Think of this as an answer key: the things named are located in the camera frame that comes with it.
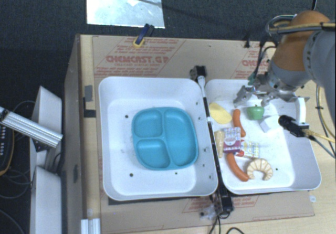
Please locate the yellow potato chip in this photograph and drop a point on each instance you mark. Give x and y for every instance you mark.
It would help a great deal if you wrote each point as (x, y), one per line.
(220, 113)

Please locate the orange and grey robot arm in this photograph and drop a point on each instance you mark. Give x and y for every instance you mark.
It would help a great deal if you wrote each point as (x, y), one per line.
(291, 52)

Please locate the white plastic tray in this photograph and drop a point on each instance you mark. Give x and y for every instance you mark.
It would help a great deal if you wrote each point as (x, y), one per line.
(118, 164)
(288, 164)

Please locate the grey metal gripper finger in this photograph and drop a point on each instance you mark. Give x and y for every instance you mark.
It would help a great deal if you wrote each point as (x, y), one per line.
(244, 94)
(267, 99)

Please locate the yellow and white packet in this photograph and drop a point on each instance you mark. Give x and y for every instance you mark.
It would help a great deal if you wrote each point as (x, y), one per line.
(251, 149)

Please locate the brown cardboard board red print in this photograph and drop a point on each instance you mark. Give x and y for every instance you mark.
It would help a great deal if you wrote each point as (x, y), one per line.
(157, 57)

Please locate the thin black and white rod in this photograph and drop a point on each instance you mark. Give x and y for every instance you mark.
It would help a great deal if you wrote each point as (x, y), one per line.
(212, 136)

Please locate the green bell pepper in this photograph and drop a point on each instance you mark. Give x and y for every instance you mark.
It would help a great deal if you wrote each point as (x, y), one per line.
(255, 112)

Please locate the black cylinder on white bracket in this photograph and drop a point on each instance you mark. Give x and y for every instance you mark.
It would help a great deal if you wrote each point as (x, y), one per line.
(291, 124)

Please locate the blue divided plate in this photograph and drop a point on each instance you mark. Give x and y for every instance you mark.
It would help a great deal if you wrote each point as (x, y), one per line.
(168, 138)

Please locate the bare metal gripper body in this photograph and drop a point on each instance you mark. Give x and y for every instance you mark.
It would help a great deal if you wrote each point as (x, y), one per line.
(275, 88)

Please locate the beige ice cream cone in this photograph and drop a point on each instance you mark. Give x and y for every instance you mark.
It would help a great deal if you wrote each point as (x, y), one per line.
(220, 141)

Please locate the white cube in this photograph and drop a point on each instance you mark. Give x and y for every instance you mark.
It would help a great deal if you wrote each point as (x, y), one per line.
(267, 124)

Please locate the pink and white carton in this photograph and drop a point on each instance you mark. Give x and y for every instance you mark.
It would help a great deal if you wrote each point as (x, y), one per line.
(232, 139)

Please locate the orange sausage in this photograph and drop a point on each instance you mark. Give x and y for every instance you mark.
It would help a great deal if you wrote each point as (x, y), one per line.
(236, 168)
(237, 121)

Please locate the beige croissant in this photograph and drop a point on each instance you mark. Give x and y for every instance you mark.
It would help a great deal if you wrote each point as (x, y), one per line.
(260, 167)

